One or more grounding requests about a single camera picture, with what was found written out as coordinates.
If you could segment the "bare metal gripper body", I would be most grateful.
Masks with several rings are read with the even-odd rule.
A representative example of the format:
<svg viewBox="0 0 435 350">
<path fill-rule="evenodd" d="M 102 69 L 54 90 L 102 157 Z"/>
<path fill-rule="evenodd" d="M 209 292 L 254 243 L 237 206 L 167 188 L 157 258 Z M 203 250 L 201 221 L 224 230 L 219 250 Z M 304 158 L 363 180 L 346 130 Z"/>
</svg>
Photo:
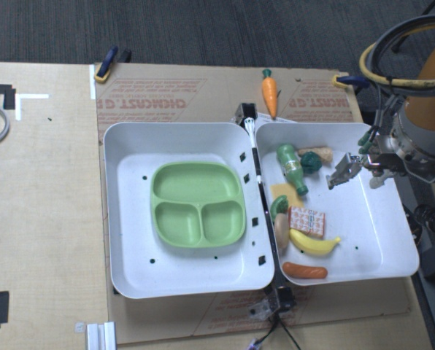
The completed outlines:
<svg viewBox="0 0 435 350">
<path fill-rule="evenodd" d="M 369 148 L 366 167 L 399 176 L 427 177 L 428 165 L 422 162 L 423 158 L 421 151 L 408 138 L 377 135 Z"/>
</svg>

